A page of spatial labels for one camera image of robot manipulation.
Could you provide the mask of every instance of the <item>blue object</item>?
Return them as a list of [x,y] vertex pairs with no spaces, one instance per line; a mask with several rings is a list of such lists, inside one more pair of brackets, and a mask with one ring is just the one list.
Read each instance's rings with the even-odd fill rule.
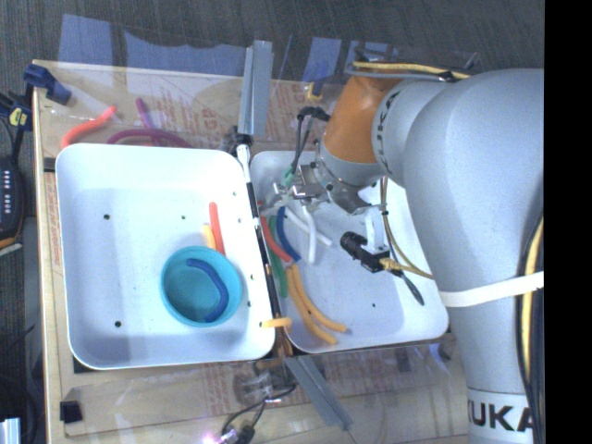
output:
[[290,245],[288,238],[286,237],[286,232],[284,231],[284,218],[286,217],[286,207],[282,205],[277,210],[277,220],[276,220],[276,233],[277,239],[279,243],[281,243],[282,248],[284,251],[292,257],[294,262],[299,262],[302,257],[294,250],[294,247]]
[[242,300],[242,281],[229,259],[208,247],[186,247],[171,255],[161,274],[167,310],[196,327],[229,320]]
[[45,97],[61,105],[66,105],[72,95],[72,92],[60,84],[49,70],[36,64],[30,63],[25,68],[23,79],[32,86],[47,89]]

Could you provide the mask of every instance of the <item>blue clamp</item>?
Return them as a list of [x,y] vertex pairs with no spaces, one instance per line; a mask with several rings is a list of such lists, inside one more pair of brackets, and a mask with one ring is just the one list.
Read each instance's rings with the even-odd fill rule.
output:
[[27,84],[47,89],[45,97],[61,105],[66,105],[72,95],[72,92],[66,89],[49,70],[36,64],[30,63],[25,68],[23,79]]

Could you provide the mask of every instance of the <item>white band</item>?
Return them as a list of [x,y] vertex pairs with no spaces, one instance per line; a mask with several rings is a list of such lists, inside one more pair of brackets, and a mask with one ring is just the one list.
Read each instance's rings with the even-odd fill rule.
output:
[[539,271],[523,277],[512,277],[497,283],[465,291],[440,291],[440,298],[446,307],[468,307],[502,298],[518,296],[543,288],[545,272]]

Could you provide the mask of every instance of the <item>white tube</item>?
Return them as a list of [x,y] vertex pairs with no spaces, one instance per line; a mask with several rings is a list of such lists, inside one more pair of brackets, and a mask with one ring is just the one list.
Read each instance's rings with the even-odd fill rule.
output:
[[316,257],[316,225],[315,220],[305,205],[302,206],[302,213],[308,225],[308,263],[312,265]]
[[[286,217],[290,220],[297,228],[299,228],[302,232],[308,233],[308,226],[305,222],[303,222],[296,214],[294,214],[289,207],[286,207]],[[333,240],[323,235],[321,232],[316,232],[316,240],[320,241],[327,247],[333,245]]]

